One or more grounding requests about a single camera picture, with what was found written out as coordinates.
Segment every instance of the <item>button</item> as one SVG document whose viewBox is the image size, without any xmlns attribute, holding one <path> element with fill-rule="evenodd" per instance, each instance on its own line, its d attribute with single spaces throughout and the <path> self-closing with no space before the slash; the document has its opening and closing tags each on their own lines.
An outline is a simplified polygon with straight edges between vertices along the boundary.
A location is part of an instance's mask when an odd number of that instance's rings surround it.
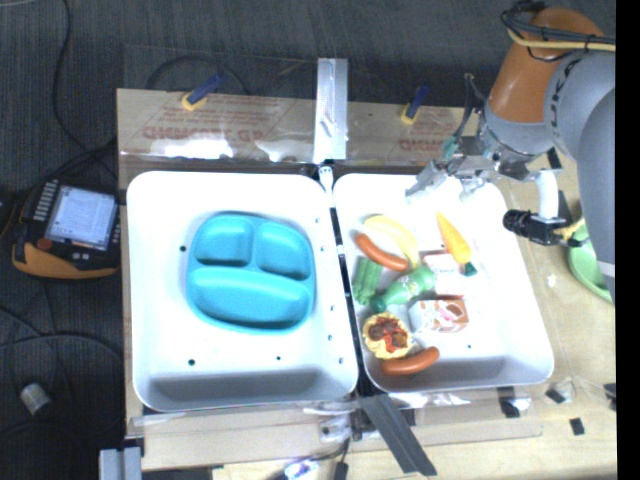
<svg viewBox="0 0 640 480">
<path fill-rule="evenodd" d="M 36 247 L 41 251 L 48 251 L 53 247 L 53 242 L 48 238 L 38 238 L 36 242 Z"/>
</svg>

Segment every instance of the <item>white tray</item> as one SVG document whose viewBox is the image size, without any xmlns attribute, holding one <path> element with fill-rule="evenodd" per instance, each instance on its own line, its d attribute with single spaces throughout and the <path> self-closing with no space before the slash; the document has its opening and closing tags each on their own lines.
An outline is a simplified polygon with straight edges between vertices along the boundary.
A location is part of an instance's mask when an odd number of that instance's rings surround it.
<svg viewBox="0 0 640 480">
<path fill-rule="evenodd" d="M 185 296 L 197 228 L 218 212 L 248 212 L 306 233 L 316 300 L 287 334 L 256 335 L 204 322 Z M 127 191 L 133 385 L 158 411 L 337 400 L 358 366 L 336 242 L 321 186 L 301 175 L 147 172 Z"/>
<path fill-rule="evenodd" d="M 435 345 L 440 359 L 411 377 L 389 377 L 380 370 L 381 361 L 361 343 L 368 376 L 388 392 L 445 391 L 536 384 L 553 371 L 553 351 L 524 265 L 517 238 L 504 229 L 507 208 L 494 185 L 479 189 L 462 203 L 461 184 L 448 178 L 435 192 L 405 198 L 414 176 L 347 174 L 334 186 L 336 211 L 342 230 L 350 279 L 358 257 L 363 256 L 354 237 L 366 231 L 363 221 L 373 214 L 392 217 L 416 236 L 424 251 L 443 247 L 436 211 L 442 211 L 473 249 L 472 264 L 478 274 L 468 278 L 466 305 L 469 324 L 459 332 L 430 332 L 424 346 Z M 385 244 L 387 249 L 392 243 Z M 379 287 L 398 276 L 385 270 Z M 354 301 L 361 334 L 372 311 Z M 408 323 L 407 306 L 391 306 Z"/>
</svg>

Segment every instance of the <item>banana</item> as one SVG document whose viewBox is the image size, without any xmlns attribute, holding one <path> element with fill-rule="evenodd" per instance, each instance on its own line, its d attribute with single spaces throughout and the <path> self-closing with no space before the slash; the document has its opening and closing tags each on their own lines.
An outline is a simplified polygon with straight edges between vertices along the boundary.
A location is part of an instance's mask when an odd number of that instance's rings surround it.
<svg viewBox="0 0 640 480">
<path fill-rule="evenodd" d="M 420 264 L 416 237 L 398 221 L 386 215 L 373 215 L 365 219 L 364 225 L 369 229 L 388 235 L 409 259 L 412 268 L 416 268 Z"/>
</svg>

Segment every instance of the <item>black fabric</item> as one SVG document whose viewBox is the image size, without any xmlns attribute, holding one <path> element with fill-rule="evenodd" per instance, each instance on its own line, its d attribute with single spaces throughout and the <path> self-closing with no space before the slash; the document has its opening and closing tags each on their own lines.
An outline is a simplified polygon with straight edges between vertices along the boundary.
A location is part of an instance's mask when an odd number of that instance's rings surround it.
<svg viewBox="0 0 640 480">
<path fill-rule="evenodd" d="M 431 91 L 425 104 L 461 106 L 465 73 L 475 76 L 481 92 L 490 90 L 510 45 L 500 14 L 518 0 L 39 0 L 4 5 L 14 1 L 19 0 L 0 0 L 0 185 L 23 193 L 84 148 L 115 137 L 116 88 L 142 88 L 158 67 L 140 53 L 148 49 L 136 45 L 311 62 L 347 58 L 354 67 L 354 99 L 406 103 L 426 81 Z M 616 35 L 616 0 L 541 1 L 580 11 L 607 35 Z M 185 62 L 171 80 L 158 83 L 162 88 L 188 86 L 185 73 L 197 64 Z M 313 76 L 296 80 L 278 90 L 314 94 Z M 78 179 L 115 186 L 113 153 L 107 151 L 100 160 L 82 164 Z M 76 334 L 122 354 L 120 274 L 78 283 L 33 279 L 11 265 L 10 242 L 11 234 L 5 233 L 0 242 L 0 347 L 36 333 Z M 52 399 L 50 420 L 36 420 L 20 401 L 19 391 L 30 382 L 40 383 Z M 97 478 L 98 451 L 121 444 L 122 411 L 122 364 L 99 345 L 69 338 L 2 348 L 0 478 Z"/>
</svg>

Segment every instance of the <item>handheld device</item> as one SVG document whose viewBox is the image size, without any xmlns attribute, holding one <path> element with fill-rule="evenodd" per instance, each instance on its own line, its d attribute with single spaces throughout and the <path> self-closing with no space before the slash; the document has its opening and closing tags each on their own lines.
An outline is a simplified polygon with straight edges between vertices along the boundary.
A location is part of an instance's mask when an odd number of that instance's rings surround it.
<svg viewBox="0 0 640 480">
<path fill-rule="evenodd" d="M 13 265 L 37 277 L 90 279 L 120 266 L 114 193 L 52 178 L 27 197 L 16 226 Z"/>
</svg>

